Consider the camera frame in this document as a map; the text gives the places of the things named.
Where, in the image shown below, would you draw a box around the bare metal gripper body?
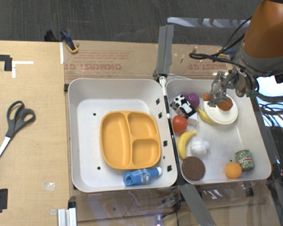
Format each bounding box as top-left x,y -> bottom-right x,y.
227,66 -> 259,98

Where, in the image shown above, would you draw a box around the purple grapes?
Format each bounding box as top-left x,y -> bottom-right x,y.
186,92 -> 201,109

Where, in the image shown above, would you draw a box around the white round plate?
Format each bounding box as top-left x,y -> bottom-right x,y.
203,97 -> 239,126

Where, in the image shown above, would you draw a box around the yellow banana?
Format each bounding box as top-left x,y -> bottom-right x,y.
195,106 -> 218,125
177,129 -> 198,161

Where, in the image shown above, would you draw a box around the black and white carton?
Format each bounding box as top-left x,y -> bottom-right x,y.
169,93 -> 197,120

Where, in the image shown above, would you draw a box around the white block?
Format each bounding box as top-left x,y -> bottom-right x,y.
187,116 -> 199,127

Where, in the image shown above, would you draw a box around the red tomato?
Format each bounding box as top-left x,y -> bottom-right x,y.
172,115 -> 189,134

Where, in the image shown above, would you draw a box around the white plastic tray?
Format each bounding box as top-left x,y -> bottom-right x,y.
165,78 -> 273,186
68,78 -> 178,193

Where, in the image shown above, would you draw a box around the white cauliflower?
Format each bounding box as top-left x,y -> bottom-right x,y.
190,137 -> 210,156

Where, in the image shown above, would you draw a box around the green can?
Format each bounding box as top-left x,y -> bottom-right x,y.
234,149 -> 254,172

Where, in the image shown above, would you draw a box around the brown round biscuit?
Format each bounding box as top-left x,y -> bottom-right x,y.
181,156 -> 206,181

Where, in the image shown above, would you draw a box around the orange fruit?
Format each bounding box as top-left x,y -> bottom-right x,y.
224,161 -> 243,179

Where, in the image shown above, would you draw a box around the orange divided plate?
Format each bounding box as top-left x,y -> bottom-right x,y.
100,110 -> 162,170

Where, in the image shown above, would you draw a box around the blue plastic bottle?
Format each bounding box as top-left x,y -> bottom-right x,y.
123,166 -> 163,187

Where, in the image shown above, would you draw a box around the brown cardboard board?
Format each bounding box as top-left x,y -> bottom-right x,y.
63,40 -> 274,222

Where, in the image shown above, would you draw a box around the grey handled scissors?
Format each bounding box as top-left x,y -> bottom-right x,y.
0,100 -> 37,167

